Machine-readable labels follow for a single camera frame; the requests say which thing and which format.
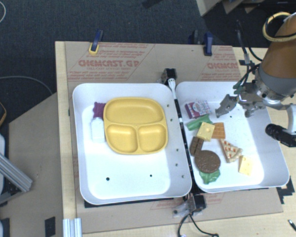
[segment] blue clip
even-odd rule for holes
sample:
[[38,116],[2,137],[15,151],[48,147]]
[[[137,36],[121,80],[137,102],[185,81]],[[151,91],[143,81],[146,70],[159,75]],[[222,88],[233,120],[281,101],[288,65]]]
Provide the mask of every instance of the blue clip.
[[211,32],[207,32],[204,34],[204,55],[212,56],[212,44],[213,44],[213,35]]
[[90,44],[90,47],[89,47],[89,54],[91,55],[97,54],[99,50],[98,42],[102,40],[102,37],[103,37],[103,30],[97,29],[94,41],[93,43]]

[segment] black pen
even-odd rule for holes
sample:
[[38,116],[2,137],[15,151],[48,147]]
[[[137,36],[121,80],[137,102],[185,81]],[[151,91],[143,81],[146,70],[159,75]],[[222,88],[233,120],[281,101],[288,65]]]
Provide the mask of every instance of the black pen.
[[292,226],[292,228],[296,231],[296,226],[295,224],[289,219],[288,222],[290,223],[290,225]]

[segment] wooden table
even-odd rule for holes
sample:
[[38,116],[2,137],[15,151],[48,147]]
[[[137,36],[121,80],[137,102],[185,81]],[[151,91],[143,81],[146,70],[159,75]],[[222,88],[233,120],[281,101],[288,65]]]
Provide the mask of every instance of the wooden table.
[[[62,193],[63,193],[63,214],[65,219],[74,219],[77,217],[75,206],[74,191],[74,173],[71,145],[70,118],[68,116],[69,100],[67,87],[66,70],[66,51],[65,42],[55,43],[56,48],[56,69],[57,69],[57,92],[59,108],[59,133],[60,133],[60,154],[61,154],[61,173],[62,173]],[[241,48],[234,48],[237,58],[243,59]],[[266,48],[253,48],[257,56],[263,57]],[[240,67],[240,73],[245,73],[245,67]],[[296,95],[285,102],[296,104]],[[286,112],[269,109],[269,114],[273,123],[287,127],[288,118]],[[296,148],[287,148],[282,146],[284,157],[290,171],[291,179],[294,184],[295,193],[293,196],[285,197],[283,204],[283,213],[250,216],[243,218],[232,218],[223,220],[212,220],[199,222],[202,230],[219,233],[221,237],[243,237],[243,236],[296,236],[296,233],[288,223],[291,219],[296,225]],[[138,228],[130,230],[120,230],[102,233],[84,234],[86,237],[174,237],[177,236],[178,225],[165,225],[158,227]],[[181,229],[182,234],[189,237],[202,236],[192,223],[185,223]]]

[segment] yellow sponge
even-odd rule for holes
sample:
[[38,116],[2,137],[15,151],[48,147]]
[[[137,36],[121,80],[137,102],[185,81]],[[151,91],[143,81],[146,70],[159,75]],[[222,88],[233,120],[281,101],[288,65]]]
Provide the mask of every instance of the yellow sponge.
[[201,138],[205,141],[210,141],[213,136],[214,129],[215,126],[213,124],[202,122],[201,127],[196,134],[196,137]]
[[239,173],[250,176],[252,172],[253,161],[252,159],[241,156],[239,158]]

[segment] brown patty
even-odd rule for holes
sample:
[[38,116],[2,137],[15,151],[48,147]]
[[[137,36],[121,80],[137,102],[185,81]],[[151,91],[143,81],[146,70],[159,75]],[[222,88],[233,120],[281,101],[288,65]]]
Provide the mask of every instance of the brown patty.
[[201,150],[195,153],[195,163],[203,173],[213,173],[219,169],[221,160],[213,151]]

